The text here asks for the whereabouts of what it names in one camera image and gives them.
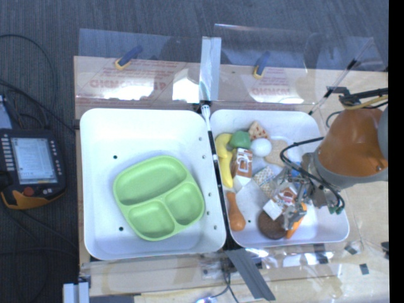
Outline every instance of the white tray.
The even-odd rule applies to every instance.
[[[283,139],[288,145],[320,137],[316,121],[308,114],[295,111],[261,110],[218,110],[214,112],[210,121],[213,137],[216,138],[221,133],[234,133],[237,130],[247,131],[255,120],[269,132],[270,138]],[[311,143],[291,148],[287,153],[288,158],[295,162],[300,162],[302,155],[307,152],[313,152],[317,145],[318,143]],[[264,160],[256,157],[253,157],[252,162],[253,173],[267,165]],[[274,173],[282,169],[277,165],[271,165],[271,168]],[[345,211],[336,215],[330,214],[327,207],[317,209],[309,205],[307,215],[291,238],[271,240],[262,235],[257,224],[258,215],[267,200],[268,198],[260,192],[259,187],[249,194],[246,194],[244,189],[237,193],[237,205],[247,222],[244,230],[232,231],[232,237],[240,246],[264,248],[340,242],[346,239],[349,234],[349,222]]]
[[[206,124],[185,110],[92,109],[80,121],[84,240],[102,260],[209,253],[226,232]],[[175,236],[151,242],[126,222],[112,192],[122,170],[156,155],[172,155],[189,169],[205,199],[203,217]]]

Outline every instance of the blue clip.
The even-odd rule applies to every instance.
[[[129,52],[127,52],[125,55],[123,55],[120,59],[117,59],[115,61],[115,67],[119,71],[122,71],[124,68],[129,66],[129,64],[131,64],[131,59],[137,58],[138,54],[140,54],[142,51],[143,51],[142,46],[137,45],[134,49],[131,49]]]
[[[270,52],[266,51],[255,63],[254,65],[254,73],[252,74],[257,80],[261,79],[264,76],[264,69],[266,67],[266,63],[270,58]]]

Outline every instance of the cable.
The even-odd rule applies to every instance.
[[[2,34],[0,35],[0,39],[6,38],[6,37],[16,37],[19,39],[23,39],[23,40],[27,40],[30,43],[32,43],[33,45],[35,45],[36,47],[38,47],[38,49],[41,51],[41,53],[43,53],[43,55],[46,58],[46,61],[50,67],[50,71],[51,71],[51,75],[52,75],[52,85],[54,85],[55,87],[58,86],[58,82],[57,82],[57,76],[56,76],[56,70],[51,62],[50,57],[48,56],[48,54],[46,53],[45,49],[43,47],[41,47],[38,43],[36,43],[36,41],[34,41],[33,39],[23,36],[23,35],[18,35],[18,34],[13,34],[13,33],[7,33],[7,34]],[[31,97],[28,93],[24,92],[23,90],[21,90],[20,88],[18,88],[17,86],[14,86],[13,84],[7,82],[6,80],[0,78],[0,85],[2,86],[6,86],[10,89],[12,89],[15,93],[19,93],[21,95],[23,95],[24,97],[26,97],[27,99],[29,99],[31,102],[33,102],[33,104],[35,104],[36,106],[38,106],[40,108],[40,111],[42,112],[42,114],[44,115],[44,120],[45,120],[45,127],[47,127],[49,125],[49,123],[47,122],[47,116],[46,116],[46,112],[48,114],[50,114],[53,118],[55,118],[57,121],[59,121],[65,128],[67,128],[70,132],[72,132],[73,134],[75,134],[75,130],[67,125],[62,119],[60,119],[53,111],[51,111],[50,109],[48,109],[47,107],[45,107],[43,104],[41,104],[40,102],[38,102],[37,100],[35,100],[33,97]],[[55,90],[55,96],[54,96],[54,102],[53,104],[55,104],[56,102],[56,92],[57,92],[57,88],[54,89]]]
[[[30,238],[32,238],[32,240],[35,242],[35,243],[37,243],[37,245],[38,245],[38,247],[40,247],[40,244],[39,244],[39,240],[28,230],[28,229],[26,229],[15,217],[13,217],[9,212],[8,212],[8,210],[7,210],[7,208],[5,207],[5,205],[4,205],[4,203],[1,201],[1,203],[2,203],[2,205],[1,205],[1,207],[3,208],[3,212],[9,217],[9,219],[18,227],[18,229],[17,229],[17,234],[16,234],[16,239],[15,239],[15,246],[14,246],[14,250],[13,250],[13,253],[12,253],[12,255],[13,255],[13,261],[14,261],[14,265],[16,266],[17,265],[17,256],[16,256],[16,254],[17,254],[17,240],[18,240],[18,232],[20,231],[20,230],[22,230],[22,231],[24,231],[24,233],[26,233]],[[33,296],[33,299],[32,300],[30,300],[30,302],[33,302],[34,300],[36,300],[39,296],[40,296],[40,294],[42,293],[42,291],[44,290],[44,288],[45,288],[45,285],[46,285],[46,283],[47,283],[47,280],[48,280],[48,277],[49,277],[49,263],[48,263],[48,260],[49,260],[49,257],[47,256],[47,253],[46,252],[42,252],[42,255],[43,255],[43,257],[44,257],[44,264],[43,264],[43,266],[44,266],[44,268],[45,268],[45,276],[44,276],[44,281],[42,282],[42,284],[41,284],[41,286],[40,286],[40,288],[39,288],[39,290],[37,291],[37,293]],[[21,293],[18,291],[18,289],[19,289],[19,282],[18,282],[18,275],[16,274],[16,271],[17,271],[17,268],[14,268],[14,270],[13,270],[13,276],[14,276],[14,279],[15,279],[15,283],[17,284],[17,286],[16,286],[16,294],[17,294],[17,297],[18,297],[18,300],[20,301],[20,302],[23,302],[24,300],[23,300],[23,297],[21,296]]]
[[[210,298],[210,299],[213,299],[213,298],[215,298],[215,297],[219,297],[219,296],[221,296],[221,295],[227,293],[227,291],[230,291],[230,293],[232,294],[232,297],[233,297],[234,301],[235,301],[236,303],[239,303],[239,301],[237,300],[237,297],[234,295],[234,292],[233,292],[233,290],[232,290],[232,287],[230,286],[230,275],[231,275],[230,272],[229,272],[229,271],[228,271],[228,272],[225,272],[224,270],[222,270],[222,271],[223,271],[223,278],[224,278],[224,280],[225,280],[226,287],[225,287],[225,289],[222,290],[219,294],[209,296],[209,298]]]
[[[388,95],[383,95],[382,97],[373,98],[372,100],[369,100],[369,101],[367,101],[367,102],[365,102],[363,104],[357,104],[357,105],[345,105],[345,104],[342,104],[342,106],[344,107],[344,109],[347,109],[347,110],[362,109],[364,107],[367,107],[368,105],[375,104],[376,102],[380,102],[380,101],[386,100],[388,98],[389,98]]]
[[[30,42],[31,44],[33,44],[34,46],[36,46],[38,48],[38,50],[46,58],[47,64],[49,65],[50,72],[51,72],[52,85],[57,88],[58,87],[58,81],[57,81],[57,76],[56,76],[56,69],[53,66],[53,63],[52,63],[50,57],[48,56],[48,53],[46,53],[45,49],[41,45],[39,45],[36,41],[34,41],[34,39],[31,39],[31,38],[29,38],[27,36],[24,36],[24,35],[19,35],[17,33],[5,33],[5,34],[0,35],[0,39],[4,39],[4,38],[8,38],[8,37],[10,37],[10,38],[14,37],[14,38],[26,40],[26,41]],[[54,101],[56,100],[56,95],[57,95],[56,92],[57,92],[57,89],[55,89]]]
[[[29,96],[29,94],[25,93],[23,90],[17,88],[16,86],[12,85],[11,83],[8,83],[8,82],[4,81],[3,79],[0,79],[0,85],[3,85],[3,86],[6,86],[6,87],[8,87],[8,88],[10,88],[12,90],[15,90],[15,91],[19,92],[20,94],[24,95],[24,97],[28,98],[33,103],[38,104],[39,106],[41,106],[43,108],[44,111],[46,111],[52,117],[54,117],[57,121],[59,121],[70,132],[72,132],[73,134],[76,134],[75,130],[72,127],[68,126],[62,119],[60,119],[55,113],[53,113],[53,111],[49,110],[47,107],[42,105],[40,102],[36,101],[34,98]]]
[[[383,103],[381,103],[381,104],[374,105],[374,106],[372,106],[372,107],[365,107],[365,109],[376,109],[376,108],[380,108],[380,107],[382,107],[382,106],[384,106],[384,105],[386,105],[386,104],[389,104],[389,102],[386,101],[386,102],[383,102]]]
[[[327,128],[330,127],[329,122],[330,122],[331,117],[333,117],[333,116],[335,116],[335,115],[337,115],[337,114],[340,114],[341,112],[342,112],[342,111],[335,111],[335,112],[333,112],[332,114],[330,114],[330,115],[327,117],[327,120],[326,120],[326,126],[327,126]]]
[[[52,232],[53,234],[57,235],[58,237],[62,238],[63,240],[65,240],[66,242],[68,242],[69,244],[71,244],[71,246],[73,248],[75,248],[76,250],[78,250],[78,247],[73,244],[68,238],[66,238],[65,236],[63,236],[62,234],[60,234],[59,232],[53,230],[52,228],[48,227],[44,222],[41,222],[39,220],[37,220],[36,218],[30,216],[29,214],[25,213],[24,211],[21,211],[22,214],[24,214],[27,218],[31,219],[32,221],[34,221],[35,223],[41,225],[43,228],[45,228],[46,230],[48,230],[49,232]]]
[[[8,114],[11,115],[11,117],[20,125],[20,127],[22,129],[24,129],[24,125],[23,125],[23,120],[22,120],[21,116],[30,116],[31,118],[33,118],[39,122],[42,129],[49,129],[49,126],[50,126],[49,119],[44,111],[44,108],[41,105],[39,105],[36,100],[30,100],[30,101],[39,110],[39,112],[42,116],[42,120],[39,118],[36,118],[34,116],[28,115],[28,114],[20,113],[20,111],[18,110],[16,99],[11,97],[10,92],[13,92],[17,95],[23,95],[23,94],[18,90],[9,90],[4,93],[4,96],[5,96],[4,105],[8,111]]]
[[[40,251],[61,253],[61,254],[65,254],[66,256],[70,256],[74,259],[77,259],[77,255],[72,254],[69,251],[66,251],[63,249],[58,249],[58,248],[52,248],[52,247],[32,247],[32,248],[26,248],[26,249],[18,249],[16,251],[3,251],[3,252],[0,252],[0,256],[9,256],[9,255],[13,255],[15,253],[26,254],[26,253],[34,253],[34,252],[40,252]]]
[[[301,145],[308,144],[308,143],[315,143],[316,141],[320,141],[323,139],[324,139],[324,137],[318,137],[318,138],[314,138],[314,139],[310,139],[310,140],[301,141],[299,143],[293,143],[292,145],[284,148],[280,152],[280,158],[284,163],[289,165],[289,167],[295,169],[296,171],[301,173],[303,176],[306,176],[309,179],[314,179],[315,181],[319,182],[320,184],[322,184],[323,186],[328,188],[335,195],[335,197],[338,200],[337,212],[341,212],[345,207],[345,201],[343,200],[342,196],[338,193],[338,191],[330,183],[326,182],[324,179],[322,179],[322,178],[320,179],[320,178],[310,174],[308,171],[304,170],[300,165],[293,163],[289,158],[287,158],[285,156],[285,152],[287,152],[287,150],[289,150],[293,147],[301,146]]]

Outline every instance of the snack package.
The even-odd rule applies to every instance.
[[[276,220],[286,211],[288,206],[294,205],[297,192],[293,184],[285,182],[278,184],[274,180],[274,172],[269,166],[260,170],[253,179],[270,199],[263,207],[263,210]]]
[[[233,154],[231,172],[236,192],[253,177],[253,153],[251,150],[237,148]]]

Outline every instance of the cracker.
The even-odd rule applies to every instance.
[[[270,141],[272,144],[272,150],[268,156],[264,157],[264,159],[270,164],[284,166],[284,162],[280,159],[280,152],[288,147],[288,143],[282,139],[271,139]]]
[[[248,129],[248,133],[250,134],[250,139],[255,140],[257,138],[266,138],[269,139],[269,134],[265,131],[265,129],[259,124],[258,121],[254,121],[250,128]]]

